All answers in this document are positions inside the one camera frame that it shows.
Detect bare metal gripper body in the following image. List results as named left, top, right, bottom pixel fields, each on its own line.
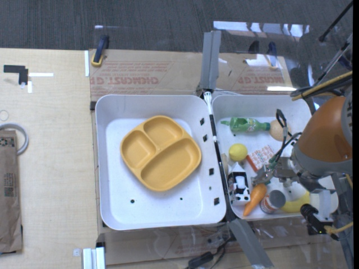
left=271, top=156, right=301, bottom=184

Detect white and red packet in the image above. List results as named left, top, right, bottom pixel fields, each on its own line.
left=246, top=145, right=276, bottom=173

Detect orange carrot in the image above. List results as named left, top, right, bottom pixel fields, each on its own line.
left=242, top=183, right=268, bottom=217

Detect black and white milk carton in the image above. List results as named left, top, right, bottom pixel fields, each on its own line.
left=227, top=162, right=251, bottom=207

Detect small orange and white can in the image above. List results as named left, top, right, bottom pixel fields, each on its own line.
left=260, top=189, right=287, bottom=215

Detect yellow lemon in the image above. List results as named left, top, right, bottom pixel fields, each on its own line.
left=228, top=143, right=248, bottom=163

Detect yellow banana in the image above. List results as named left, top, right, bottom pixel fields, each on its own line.
left=280, top=181, right=311, bottom=214

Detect beige round bread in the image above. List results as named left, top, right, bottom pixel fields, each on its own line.
left=269, top=119, right=291, bottom=142

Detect green plastic bottle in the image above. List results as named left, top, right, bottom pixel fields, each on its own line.
left=220, top=117, right=271, bottom=133

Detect white plastic tray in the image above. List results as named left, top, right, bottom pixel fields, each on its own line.
left=94, top=94, right=227, bottom=231
left=210, top=94, right=340, bottom=221

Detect yellow divided plate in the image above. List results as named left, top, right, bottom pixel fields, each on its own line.
left=119, top=115, right=202, bottom=193

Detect brown cardboard board red print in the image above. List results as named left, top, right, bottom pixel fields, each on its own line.
left=89, top=48, right=342, bottom=266

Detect brown paper bag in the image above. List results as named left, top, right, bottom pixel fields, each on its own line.
left=0, top=129, right=24, bottom=254

